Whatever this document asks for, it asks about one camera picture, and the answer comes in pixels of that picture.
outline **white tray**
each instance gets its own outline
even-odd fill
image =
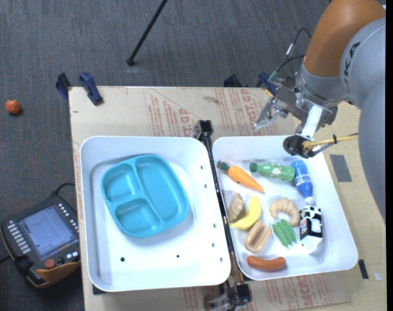
[[[289,165],[291,162],[302,159],[299,156],[289,155],[283,148],[284,139],[287,136],[252,136],[252,137],[221,137],[215,141],[212,153],[216,162],[225,161],[232,165],[244,168],[254,176],[264,187],[265,192],[259,193],[233,182],[226,172],[217,169],[218,182],[222,189],[223,201],[226,208],[234,192],[239,192],[245,204],[249,203],[251,196],[256,195],[262,203],[260,219],[267,225],[272,225],[275,220],[269,214],[269,204],[278,198],[294,200],[297,207],[302,209],[305,205],[302,196],[289,182],[271,178],[265,178],[258,173],[249,172],[251,161],[271,161],[281,165]],[[285,248],[274,236],[267,241],[259,253],[252,253],[245,248],[243,239],[247,234],[237,228],[231,228],[232,241],[235,248],[238,265],[241,271],[253,280],[275,279],[311,273],[348,270],[357,262],[357,248],[346,217],[344,215],[340,199],[337,195],[333,180],[331,179],[326,161],[322,153],[315,157],[303,159],[308,168],[313,182],[316,206],[322,211],[323,240],[317,249],[308,253],[301,245]],[[289,218],[285,214],[279,214],[278,219]],[[299,241],[299,228],[295,228],[297,241]],[[280,271],[261,271],[250,267],[247,256],[254,255],[264,259],[273,259],[278,256],[286,258],[287,266]]]
[[[115,223],[100,190],[103,173],[138,154],[163,157],[180,179],[190,210],[179,225],[132,238]],[[87,139],[81,146],[86,266],[105,292],[208,286],[226,281],[230,260],[205,146],[190,137]]]

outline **gray carpet floor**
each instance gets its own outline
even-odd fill
[[[300,28],[313,32],[330,0],[169,0],[130,67],[126,60],[161,1],[0,0],[0,223],[74,180],[58,75],[72,86],[88,71],[98,86],[221,87],[236,74],[255,86],[259,73],[280,64]],[[300,37],[297,54],[308,42]],[[5,111],[11,98],[22,104],[18,116]],[[75,206],[72,186],[60,196]],[[37,290],[10,259],[0,263],[0,310],[83,309],[80,270]]]

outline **carrot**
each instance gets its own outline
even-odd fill
[[[246,187],[252,188],[260,192],[264,191],[264,188],[241,167],[235,165],[229,166],[228,164],[220,161],[218,163],[218,168],[221,170],[226,170],[228,172],[229,177],[233,179],[235,182],[241,183]]]
[[[259,270],[263,270],[263,271],[278,271],[281,270],[286,265],[286,260],[284,257],[265,260],[249,255],[247,257],[247,262],[249,266],[258,268]]]

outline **wooden table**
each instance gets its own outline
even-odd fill
[[[85,259],[84,200],[80,172],[80,146],[95,135],[183,136],[198,120],[211,120],[213,138],[254,135],[252,128],[267,95],[260,88],[215,87],[98,87],[104,102],[94,105],[83,87],[69,90],[74,171],[80,224],[82,260]],[[332,135],[357,132],[360,111],[342,103],[335,122],[315,134],[317,141]],[[258,135],[291,135],[298,121],[277,118]],[[337,181],[331,155],[344,156],[352,181]],[[339,272],[250,281],[253,301],[243,310],[386,310],[386,227],[368,188],[357,140],[344,141],[324,151],[324,157],[352,231],[359,264]],[[82,266],[85,309],[92,310],[205,310],[204,300],[218,293],[217,287],[183,287],[94,294]]]

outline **water bottle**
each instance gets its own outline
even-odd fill
[[[306,164],[303,160],[297,160],[294,161],[291,166],[295,171],[294,183],[297,190],[304,197],[304,201],[307,205],[313,205],[315,202],[313,197],[313,184],[308,174]]]
[[[291,166],[281,166],[278,163],[251,163],[249,170],[252,173],[258,172],[266,178],[281,179],[282,181],[292,181],[295,176],[295,170]]]

